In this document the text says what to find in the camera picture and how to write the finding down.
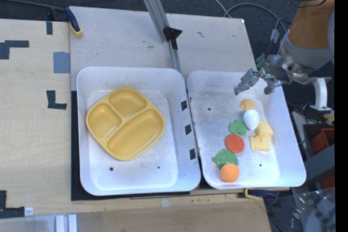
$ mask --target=toy orange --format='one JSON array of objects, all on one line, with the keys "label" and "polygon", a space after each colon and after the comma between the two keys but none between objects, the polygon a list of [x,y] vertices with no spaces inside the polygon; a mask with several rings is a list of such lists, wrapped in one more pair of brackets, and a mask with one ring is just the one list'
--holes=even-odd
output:
[{"label": "toy orange", "polygon": [[220,175],[225,182],[234,182],[239,177],[239,168],[235,164],[225,164],[220,170]]}]

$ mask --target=yellow clamp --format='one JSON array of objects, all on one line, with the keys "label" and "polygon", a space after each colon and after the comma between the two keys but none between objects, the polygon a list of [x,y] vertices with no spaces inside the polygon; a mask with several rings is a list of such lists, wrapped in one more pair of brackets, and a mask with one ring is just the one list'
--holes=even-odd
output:
[{"label": "yellow clamp", "polygon": [[259,199],[259,197],[257,197],[257,196],[250,195],[248,193],[248,191],[249,191],[249,189],[244,189],[244,197],[249,198],[249,199]]},{"label": "yellow clamp", "polygon": [[73,26],[71,24],[69,24],[70,30],[76,35],[76,36],[80,36],[82,34],[82,28],[79,27],[79,31],[76,31]]}]

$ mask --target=wooden table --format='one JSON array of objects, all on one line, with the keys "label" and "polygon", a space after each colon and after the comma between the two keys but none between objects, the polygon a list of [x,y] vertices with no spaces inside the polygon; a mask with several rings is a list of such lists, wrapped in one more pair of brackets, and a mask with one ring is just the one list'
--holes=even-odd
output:
[{"label": "wooden table", "polygon": [[[238,56],[243,57],[243,60],[225,67],[226,69],[232,67],[234,71],[246,71],[254,66],[246,29],[241,25],[241,19],[186,15],[168,17],[174,28],[186,30],[178,39],[184,75],[192,71],[192,67],[204,67],[208,70],[214,67],[200,59],[192,64],[192,59],[187,56],[192,51],[189,46],[193,43],[204,49],[204,37],[212,42],[214,33],[204,33],[200,29],[209,30],[208,22],[225,26],[229,30],[226,33],[229,36],[233,33],[233,28],[237,28],[235,30],[238,32],[233,35],[237,38],[234,44],[238,44]],[[147,21],[147,26],[151,26],[148,25],[151,24],[150,18],[144,20]],[[71,53],[71,41],[77,38],[72,38],[74,35],[69,31],[69,24],[66,22],[0,20],[0,30],[1,46],[9,47],[8,59],[3,59],[6,56],[5,51],[0,59],[0,190],[7,191],[7,208],[31,207],[37,216],[79,214],[79,220],[85,220],[86,223],[88,218],[90,225],[93,225],[90,213],[95,216],[102,214],[108,223],[115,221],[114,216],[117,214],[117,220],[125,226],[141,227],[140,223],[148,220],[145,230],[150,230],[149,219],[153,218],[167,223],[170,228],[168,231],[174,231],[173,218],[187,216],[181,225],[196,227],[190,229],[191,231],[204,231],[199,229],[202,224],[208,225],[206,227],[209,229],[206,231],[211,231],[212,224],[207,223],[212,221],[222,230],[237,225],[236,227],[245,228],[244,231],[270,231],[263,200],[239,198],[237,192],[242,189],[219,191],[197,188],[189,195],[182,196],[71,201],[73,89],[70,72],[56,69],[54,56]],[[224,48],[231,41],[224,40],[221,34],[219,41]],[[24,46],[16,45],[19,41],[24,41]],[[48,107],[47,91],[55,92],[51,108]],[[66,108],[56,109],[56,104],[66,104]],[[210,220],[208,215],[216,218]]]}]

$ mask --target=white egg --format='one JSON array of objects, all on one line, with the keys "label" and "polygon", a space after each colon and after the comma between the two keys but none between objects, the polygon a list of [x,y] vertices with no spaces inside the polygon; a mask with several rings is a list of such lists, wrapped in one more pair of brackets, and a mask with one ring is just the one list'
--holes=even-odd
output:
[{"label": "white egg", "polygon": [[243,120],[249,130],[255,130],[260,122],[260,114],[255,109],[248,109],[243,114]]}]

